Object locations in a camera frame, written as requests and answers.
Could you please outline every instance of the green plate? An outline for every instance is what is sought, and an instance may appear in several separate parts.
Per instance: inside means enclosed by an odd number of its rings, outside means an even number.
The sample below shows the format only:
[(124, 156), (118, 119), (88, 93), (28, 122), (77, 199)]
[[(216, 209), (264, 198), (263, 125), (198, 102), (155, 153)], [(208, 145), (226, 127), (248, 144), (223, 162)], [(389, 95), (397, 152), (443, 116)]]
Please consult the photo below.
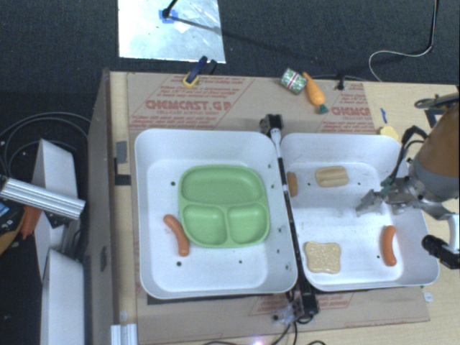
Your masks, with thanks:
[(179, 211), (187, 237), (208, 248), (247, 247), (270, 230), (264, 183), (244, 166), (207, 165), (185, 171)]

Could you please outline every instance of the tin can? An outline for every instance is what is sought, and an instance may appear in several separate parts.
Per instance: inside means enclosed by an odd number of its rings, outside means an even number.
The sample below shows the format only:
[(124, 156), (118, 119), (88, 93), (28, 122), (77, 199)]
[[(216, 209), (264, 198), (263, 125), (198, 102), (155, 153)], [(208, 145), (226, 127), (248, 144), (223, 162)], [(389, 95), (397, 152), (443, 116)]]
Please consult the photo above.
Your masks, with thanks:
[(307, 79), (296, 71), (288, 68), (282, 75), (280, 83), (283, 87), (286, 87), (289, 91), (298, 95), (303, 90), (303, 87), (305, 87)]

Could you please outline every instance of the white tray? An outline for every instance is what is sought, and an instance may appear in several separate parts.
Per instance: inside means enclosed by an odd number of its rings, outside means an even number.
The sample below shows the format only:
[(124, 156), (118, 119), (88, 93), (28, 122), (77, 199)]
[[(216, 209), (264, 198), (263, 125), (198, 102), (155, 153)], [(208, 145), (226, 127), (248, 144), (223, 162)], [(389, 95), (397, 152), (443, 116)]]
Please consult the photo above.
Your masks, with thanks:
[[(160, 299), (283, 293), (297, 267), (273, 143), (256, 132), (149, 129), (135, 142), (139, 207), (140, 278)], [(179, 217), (178, 184), (190, 167), (250, 167), (262, 178), (270, 209), (270, 232), (257, 245), (210, 249), (190, 243), (181, 257), (162, 218)]]
[[(395, 140), (380, 135), (289, 134), (281, 148), (286, 172), (294, 172), (298, 179), (298, 195), (291, 198), (291, 203), (303, 269), (313, 286), (340, 291), (427, 285), (436, 280), (438, 261), (421, 245), (428, 230), (420, 210), (396, 216), (383, 204), (382, 214), (357, 217), (355, 212), (369, 189), (380, 190), (380, 182), (392, 172), (400, 151)], [(316, 182), (315, 171), (334, 165), (346, 168), (349, 183), (322, 188)], [(398, 176), (407, 175), (407, 171), (402, 162)], [(387, 225), (396, 228), (394, 267), (384, 264), (380, 248), (382, 230)], [(303, 247), (309, 241), (340, 245), (340, 273), (308, 270)]]

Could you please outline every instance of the dark floor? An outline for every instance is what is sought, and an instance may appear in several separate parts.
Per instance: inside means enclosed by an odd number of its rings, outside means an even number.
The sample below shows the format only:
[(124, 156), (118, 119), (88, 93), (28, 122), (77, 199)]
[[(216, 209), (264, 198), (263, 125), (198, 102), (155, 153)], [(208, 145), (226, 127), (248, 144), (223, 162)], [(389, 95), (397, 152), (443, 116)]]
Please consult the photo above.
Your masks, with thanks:
[[(368, 59), (373, 52), (426, 48), (433, 2), (218, 0), (227, 64), (219, 65), (216, 74), (279, 77), (291, 67), (311, 75), (341, 73), (372, 81)], [(459, 2), (440, 0), (430, 54), (376, 57), (374, 69), (382, 80), (459, 84)], [(104, 67), (172, 73), (190, 69), (187, 63), (119, 58), (117, 41), (117, 0), (0, 0), (0, 133), (45, 111), (90, 118)], [(30, 124), (18, 132), (7, 157), (40, 137), (77, 149), (78, 174), (84, 179), (84, 141), (57, 122)], [(4, 145), (0, 147), (4, 156)], [(20, 152), (11, 163), (14, 176), (30, 180), (34, 158), (33, 147)], [(40, 290), (34, 241), (28, 239), (0, 257), (0, 345), (38, 344)]]

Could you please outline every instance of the metal plate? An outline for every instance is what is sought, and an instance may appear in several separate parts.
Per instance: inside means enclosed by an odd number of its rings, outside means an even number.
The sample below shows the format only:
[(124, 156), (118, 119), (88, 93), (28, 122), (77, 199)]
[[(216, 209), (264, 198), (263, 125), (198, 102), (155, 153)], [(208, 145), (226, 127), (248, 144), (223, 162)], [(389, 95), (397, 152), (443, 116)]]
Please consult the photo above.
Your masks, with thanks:
[(217, 0), (178, 0), (163, 19), (171, 1), (118, 0), (120, 57), (225, 63)]

